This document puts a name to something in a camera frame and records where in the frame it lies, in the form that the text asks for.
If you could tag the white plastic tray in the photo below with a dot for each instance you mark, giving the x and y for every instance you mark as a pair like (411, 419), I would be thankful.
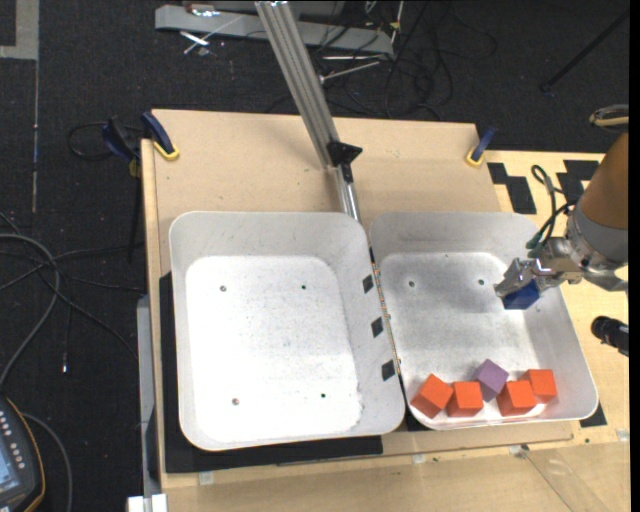
(270, 345)
(450, 330)

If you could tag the blue cube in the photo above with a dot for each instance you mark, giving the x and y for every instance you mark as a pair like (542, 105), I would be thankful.
(522, 299)

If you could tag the orange cube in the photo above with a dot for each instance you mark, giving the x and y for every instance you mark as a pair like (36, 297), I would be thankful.
(542, 384)
(466, 399)
(431, 396)
(516, 398)

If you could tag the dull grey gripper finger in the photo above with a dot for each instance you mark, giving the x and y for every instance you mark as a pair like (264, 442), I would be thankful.
(512, 280)
(550, 281)

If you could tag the flat brown board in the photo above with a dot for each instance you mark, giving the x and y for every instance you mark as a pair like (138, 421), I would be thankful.
(250, 165)

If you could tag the black cylinder on white bracket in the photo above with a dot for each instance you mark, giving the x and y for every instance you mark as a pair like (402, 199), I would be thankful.
(607, 331)

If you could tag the purple cube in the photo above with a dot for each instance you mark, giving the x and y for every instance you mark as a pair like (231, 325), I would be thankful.
(491, 377)

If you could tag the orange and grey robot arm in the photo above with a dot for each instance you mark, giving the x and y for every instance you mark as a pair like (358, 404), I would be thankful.
(605, 200)

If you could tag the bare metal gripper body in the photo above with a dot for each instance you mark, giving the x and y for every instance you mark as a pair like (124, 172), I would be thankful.
(565, 260)

